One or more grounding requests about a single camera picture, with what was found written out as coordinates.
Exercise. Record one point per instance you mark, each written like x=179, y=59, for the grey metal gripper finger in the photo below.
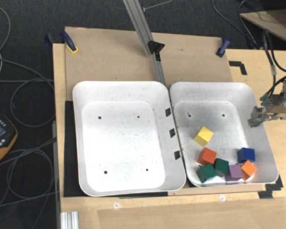
x=258, y=111
x=253, y=121

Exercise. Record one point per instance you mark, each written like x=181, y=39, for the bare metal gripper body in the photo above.
x=280, y=107

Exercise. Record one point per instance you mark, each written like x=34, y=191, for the white plastic tray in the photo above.
x=124, y=139
x=226, y=130

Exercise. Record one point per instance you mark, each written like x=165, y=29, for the blue cube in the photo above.
x=246, y=154

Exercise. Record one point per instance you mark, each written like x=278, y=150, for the orange cube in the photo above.
x=207, y=156
x=248, y=169

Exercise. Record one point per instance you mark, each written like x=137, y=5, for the yellow cube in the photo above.
x=203, y=136

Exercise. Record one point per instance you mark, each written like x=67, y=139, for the purple cube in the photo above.
x=234, y=173

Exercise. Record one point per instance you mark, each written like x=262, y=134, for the green cube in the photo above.
x=206, y=173
x=221, y=167

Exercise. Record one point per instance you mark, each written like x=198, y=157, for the brown cardboard board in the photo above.
x=109, y=63

